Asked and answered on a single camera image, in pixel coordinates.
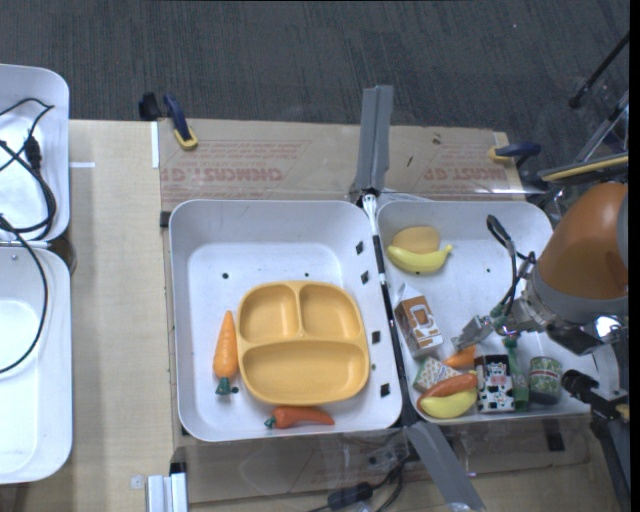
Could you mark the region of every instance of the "small carton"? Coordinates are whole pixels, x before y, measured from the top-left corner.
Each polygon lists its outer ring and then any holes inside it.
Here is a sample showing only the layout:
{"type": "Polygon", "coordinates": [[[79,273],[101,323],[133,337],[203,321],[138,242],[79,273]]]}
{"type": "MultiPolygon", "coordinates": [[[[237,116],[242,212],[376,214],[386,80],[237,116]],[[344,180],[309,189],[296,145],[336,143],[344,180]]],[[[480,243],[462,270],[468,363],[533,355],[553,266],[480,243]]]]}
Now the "small carton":
{"type": "Polygon", "coordinates": [[[442,345],[443,338],[427,299],[406,283],[400,288],[400,302],[394,310],[396,324],[415,359],[442,345]]]}
{"type": "Polygon", "coordinates": [[[420,364],[420,369],[413,379],[413,387],[421,393],[424,393],[441,380],[461,374],[462,372],[454,370],[436,358],[427,356],[424,361],[422,361],[422,364],[420,364]]]}

